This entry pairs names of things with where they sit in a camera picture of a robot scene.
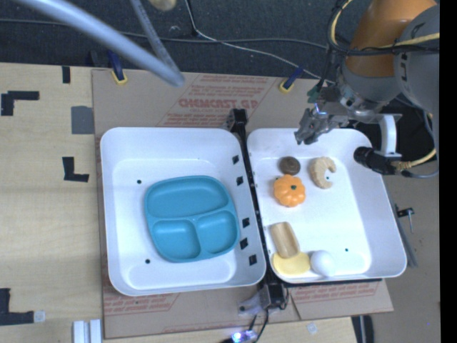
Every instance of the blue plate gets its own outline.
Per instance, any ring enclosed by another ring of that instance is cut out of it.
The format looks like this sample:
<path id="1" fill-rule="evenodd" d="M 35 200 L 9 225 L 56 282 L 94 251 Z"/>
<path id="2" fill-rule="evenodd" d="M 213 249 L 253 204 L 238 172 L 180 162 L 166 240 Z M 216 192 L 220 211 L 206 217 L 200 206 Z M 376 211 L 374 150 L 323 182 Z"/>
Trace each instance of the blue plate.
<path id="1" fill-rule="evenodd" d="M 208 176 L 167 179 L 144 198 L 149 233 L 171 262 L 194 262 L 231 251 L 239 241 L 235 206 L 226 187 Z"/>

